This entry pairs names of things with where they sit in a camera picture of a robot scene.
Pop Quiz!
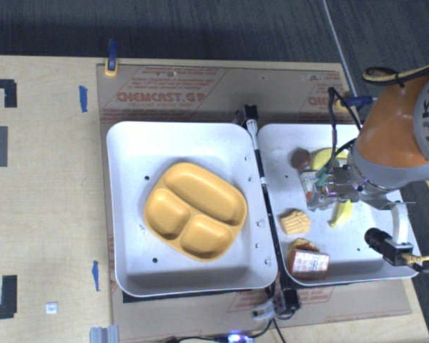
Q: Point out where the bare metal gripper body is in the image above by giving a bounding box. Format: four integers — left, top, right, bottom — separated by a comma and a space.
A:
323, 165, 387, 205

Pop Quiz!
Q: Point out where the yellow ridged toy corn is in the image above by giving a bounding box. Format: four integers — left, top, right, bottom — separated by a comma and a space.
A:
280, 209, 312, 237

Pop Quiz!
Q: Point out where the thin black and white rod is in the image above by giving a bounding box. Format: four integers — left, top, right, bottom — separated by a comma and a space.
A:
247, 118, 292, 294

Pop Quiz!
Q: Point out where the brown round biscuit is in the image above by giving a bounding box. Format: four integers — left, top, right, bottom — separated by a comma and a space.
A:
290, 147, 312, 170

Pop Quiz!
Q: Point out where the orange and yellow pizza slice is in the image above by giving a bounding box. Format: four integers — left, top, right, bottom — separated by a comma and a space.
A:
288, 237, 320, 253

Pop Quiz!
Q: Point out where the pale yellow round fruit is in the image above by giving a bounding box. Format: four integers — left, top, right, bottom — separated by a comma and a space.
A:
312, 147, 348, 172

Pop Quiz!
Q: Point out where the clear plastic bottle with label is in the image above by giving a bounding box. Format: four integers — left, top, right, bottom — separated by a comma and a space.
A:
299, 169, 329, 212

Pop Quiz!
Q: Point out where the red and white carton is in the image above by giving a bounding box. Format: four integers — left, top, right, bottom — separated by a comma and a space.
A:
287, 248, 331, 281

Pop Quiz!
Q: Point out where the black cylinder on white bracket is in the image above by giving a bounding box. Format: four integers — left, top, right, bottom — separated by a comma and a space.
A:
364, 200, 416, 267

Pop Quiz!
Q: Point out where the black block with thin wires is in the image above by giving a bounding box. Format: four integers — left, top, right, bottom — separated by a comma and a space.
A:
235, 104, 260, 125
277, 287, 302, 313

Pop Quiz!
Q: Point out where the white plastic tray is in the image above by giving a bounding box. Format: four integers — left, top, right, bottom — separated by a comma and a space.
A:
256, 122, 422, 287
105, 120, 279, 297

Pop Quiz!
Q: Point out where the yellow divided plate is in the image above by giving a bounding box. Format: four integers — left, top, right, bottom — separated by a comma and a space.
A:
143, 161, 249, 263

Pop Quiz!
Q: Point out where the brown cardboard board red print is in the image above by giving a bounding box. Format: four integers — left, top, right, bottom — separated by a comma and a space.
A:
95, 62, 413, 331

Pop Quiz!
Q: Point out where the yellow banana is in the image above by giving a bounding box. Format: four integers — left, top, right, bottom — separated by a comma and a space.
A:
329, 199, 354, 229

